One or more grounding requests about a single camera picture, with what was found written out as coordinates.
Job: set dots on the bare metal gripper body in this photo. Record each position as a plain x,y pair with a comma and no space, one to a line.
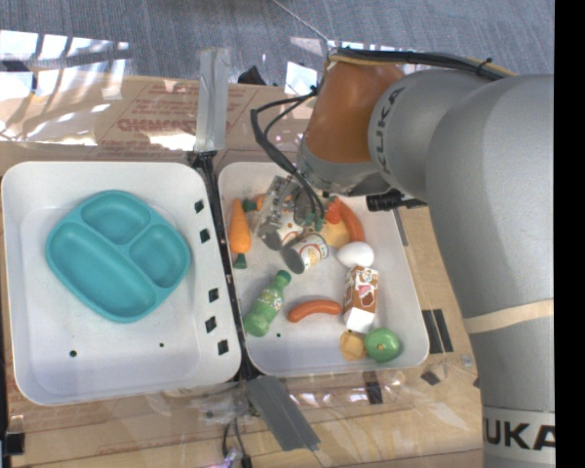
277,203

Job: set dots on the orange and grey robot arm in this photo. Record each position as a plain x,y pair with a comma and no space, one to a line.
487,203

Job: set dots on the white can orange print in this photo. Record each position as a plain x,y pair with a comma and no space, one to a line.
290,228
312,251

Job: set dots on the small orange carrot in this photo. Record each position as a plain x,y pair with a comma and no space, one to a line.
332,211

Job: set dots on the yellow bread piece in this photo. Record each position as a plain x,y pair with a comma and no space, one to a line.
336,234

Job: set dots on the thin black rod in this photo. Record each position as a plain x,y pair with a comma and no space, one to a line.
226,266

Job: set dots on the orange curved sausage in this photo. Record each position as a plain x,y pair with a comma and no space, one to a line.
355,224

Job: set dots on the white egg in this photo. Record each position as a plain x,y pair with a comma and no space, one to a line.
355,254

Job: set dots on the green plastic bottle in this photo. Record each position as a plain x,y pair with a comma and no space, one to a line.
265,305

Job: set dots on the brown and white carton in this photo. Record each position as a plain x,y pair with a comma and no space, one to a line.
361,293

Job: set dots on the black block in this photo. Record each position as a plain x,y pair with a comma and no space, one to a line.
251,75

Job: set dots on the white plastic tray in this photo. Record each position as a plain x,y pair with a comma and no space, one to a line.
102,359
312,344

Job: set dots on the yellow biscuit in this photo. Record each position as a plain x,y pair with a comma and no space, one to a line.
352,345

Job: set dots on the green apple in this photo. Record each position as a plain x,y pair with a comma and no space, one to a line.
382,344

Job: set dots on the teal divided plate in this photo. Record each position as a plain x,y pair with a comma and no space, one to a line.
102,266

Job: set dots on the brown cardboard board red print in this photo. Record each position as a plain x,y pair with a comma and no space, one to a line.
127,437

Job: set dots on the black cylinder on white bracket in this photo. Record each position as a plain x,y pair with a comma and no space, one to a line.
387,201

